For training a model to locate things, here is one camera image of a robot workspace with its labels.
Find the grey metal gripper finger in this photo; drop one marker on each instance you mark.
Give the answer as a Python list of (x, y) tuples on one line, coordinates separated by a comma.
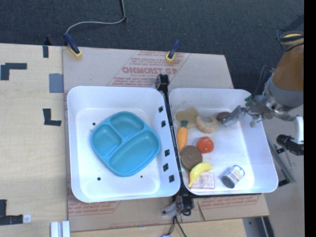
[(255, 122), (231, 117)]

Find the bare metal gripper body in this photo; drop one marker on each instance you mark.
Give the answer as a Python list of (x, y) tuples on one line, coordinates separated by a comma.
[(261, 107)]

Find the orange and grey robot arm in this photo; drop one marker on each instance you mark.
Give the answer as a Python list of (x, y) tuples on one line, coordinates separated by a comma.
[(288, 73)]

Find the brown round biscuit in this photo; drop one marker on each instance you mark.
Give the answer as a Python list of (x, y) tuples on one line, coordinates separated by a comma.
[(222, 116)]

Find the white plastic tray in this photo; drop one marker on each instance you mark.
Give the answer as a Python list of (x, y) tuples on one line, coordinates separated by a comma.
[(86, 186), (237, 142)]

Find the beige croissant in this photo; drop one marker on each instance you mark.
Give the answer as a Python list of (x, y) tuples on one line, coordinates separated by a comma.
[(206, 127)]

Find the red tomato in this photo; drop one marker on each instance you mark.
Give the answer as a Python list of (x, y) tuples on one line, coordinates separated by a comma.
[(205, 145)]

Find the beige bone-shaped biscuit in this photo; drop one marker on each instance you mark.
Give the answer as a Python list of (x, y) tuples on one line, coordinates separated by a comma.
[(188, 115)]

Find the orange carrot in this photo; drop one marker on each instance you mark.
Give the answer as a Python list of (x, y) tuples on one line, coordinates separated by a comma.
[(182, 137)]

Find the brown burger patty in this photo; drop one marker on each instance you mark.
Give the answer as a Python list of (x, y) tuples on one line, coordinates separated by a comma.
[(190, 157)]

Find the small white can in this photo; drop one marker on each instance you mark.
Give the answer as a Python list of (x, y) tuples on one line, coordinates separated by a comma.
[(234, 176)]

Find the thin black and white rod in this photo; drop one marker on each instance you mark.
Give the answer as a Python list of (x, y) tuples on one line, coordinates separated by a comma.
[(172, 130)]

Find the yellow banana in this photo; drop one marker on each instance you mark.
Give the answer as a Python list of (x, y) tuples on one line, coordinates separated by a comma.
[(198, 170)]

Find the white and pink packet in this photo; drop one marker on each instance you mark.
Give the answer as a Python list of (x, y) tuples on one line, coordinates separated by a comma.
[(208, 181)]

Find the blue divided plate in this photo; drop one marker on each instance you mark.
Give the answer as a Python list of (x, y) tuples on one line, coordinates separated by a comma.
[(128, 147)]

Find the brown cardboard board red print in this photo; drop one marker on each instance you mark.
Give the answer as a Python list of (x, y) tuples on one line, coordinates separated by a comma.
[(103, 68)]

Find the black cylinder on white bracket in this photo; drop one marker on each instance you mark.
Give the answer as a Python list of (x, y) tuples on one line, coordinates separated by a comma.
[(291, 143)]

